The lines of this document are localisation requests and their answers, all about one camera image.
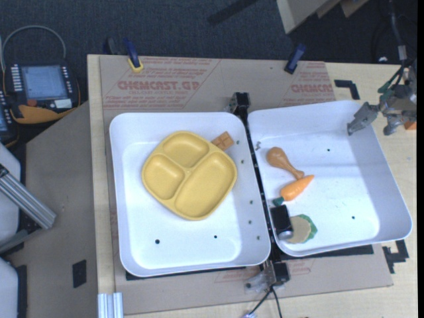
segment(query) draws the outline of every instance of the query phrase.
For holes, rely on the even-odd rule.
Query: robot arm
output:
[[[417,60],[409,67],[404,85],[398,83],[400,79],[391,85],[394,78],[402,71],[398,71],[378,90],[382,93],[378,105],[364,103],[354,114],[354,120],[347,125],[349,135],[367,127],[377,118],[379,112],[387,118],[388,124],[384,127],[385,135],[395,133],[396,128],[407,121],[417,121]]]

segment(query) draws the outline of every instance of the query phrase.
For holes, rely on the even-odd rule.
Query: wooden table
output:
[[[87,57],[97,251],[97,285],[99,293],[113,293],[115,292],[115,281],[113,274],[113,249],[111,244],[99,57],[99,55],[89,55]],[[361,96],[361,100],[358,102],[369,101],[371,104],[377,104],[377,89],[392,76],[397,68],[396,66],[389,65],[332,63],[326,63],[326,67],[331,81],[334,79],[352,80],[356,84]],[[337,100],[351,99],[348,89],[337,88],[334,83],[333,89]],[[282,306],[282,313],[285,318],[398,318],[418,316],[416,131],[407,131],[403,127],[399,127],[396,134],[384,136],[383,128],[385,125],[386,119],[381,115],[372,124],[399,189],[413,217],[413,232],[405,240],[409,259],[407,259],[406,263],[396,264],[396,273],[393,274],[394,286],[389,288],[345,291],[282,299],[280,300],[280,305]],[[247,311],[251,310],[255,304],[234,303],[230,305],[145,313],[131,315],[131,317],[241,317]],[[256,312],[259,317],[278,316],[274,300],[265,301]]]

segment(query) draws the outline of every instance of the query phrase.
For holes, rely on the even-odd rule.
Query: toy food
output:
[[[145,188],[162,205],[189,220],[208,217],[233,188],[237,169],[220,148],[189,131],[166,137],[146,159]]]
[[[283,197],[283,201],[290,201],[295,199],[299,194],[304,191],[304,189],[309,185],[313,178],[314,175],[310,174],[284,186],[280,190],[280,195]]]
[[[293,237],[287,241],[292,244],[302,244],[312,239],[318,232],[317,227],[307,215],[290,217]]]
[[[301,179],[305,175],[303,171],[296,170],[292,166],[286,153],[280,147],[273,147],[269,149],[266,154],[266,160],[273,167],[283,168],[284,170],[289,171],[296,179]]]
[[[233,138],[231,138],[230,134],[227,131],[217,136],[211,142],[212,144],[214,144],[215,146],[218,146],[223,151],[225,151],[226,149],[228,149],[234,144]]]

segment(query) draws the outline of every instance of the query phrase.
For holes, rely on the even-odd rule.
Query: white tray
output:
[[[347,123],[360,105],[334,101],[254,111],[248,117],[264,193],[269,207],[280,188],[294,180],[266,161],[278,146],[292,165],[314,174],[305,191],[287,201],[290,216],[305,214],[318,232],[303,244],[276,242],[292,256],[405,238],[412,220],[371,126],[347,134]]]
[[[0,258],[0,280],[0,316],[16,318],[19,294],[18,274],[2,258]]]
[[[119,250],[125,269],[139,277],[261,264],[270,240],[244,126],[230,113],[123,113],[110,125]],[[213,140],[228,131],[225,152],[237,180],[208,218],[190,221],[166,209],[142,184],[144,161],[176,131]]]

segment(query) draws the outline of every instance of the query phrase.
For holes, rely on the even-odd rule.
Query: green object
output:
[[[378,93],[385,94],[385,92],[387,92],[387,90],[389,89],[390,84],[391,84],[391,82],[390,81],[387,81],[382,87],[380,87],[378,89]]]
[[[283,198],[283,197],[276,198],[276,199],[274,199],[274,200],[272,201],[272,203],[273,203],[275,206],[281,206],[281,205],[283,205],[283,202],[284,202],[284,198]]]
[[[308,240],[312,239],[317,234],[318,229],[315,226],[315,224],[313,223],[312,219],[309,218],[307,215],[299,215],[299,217],[304,218],[311,225],[311,232],[310,232],[309,236],[307,236],[306,240],[304,241],[304,242],[307,242]]]

